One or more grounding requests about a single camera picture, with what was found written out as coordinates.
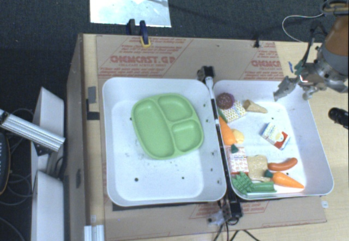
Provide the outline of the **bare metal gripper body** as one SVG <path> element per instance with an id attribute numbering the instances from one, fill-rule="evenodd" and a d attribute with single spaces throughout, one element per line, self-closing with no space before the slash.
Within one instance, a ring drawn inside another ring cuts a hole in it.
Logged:
<path id="1" fill-rule="evenodd" d="M 348 93 L 345 85 L 347 76 L 339 73 L 327 63 L 306 63 L 296 66 L 298 84 L 306 93 L 315 93 L 330 88 L 338 93 Z"/>

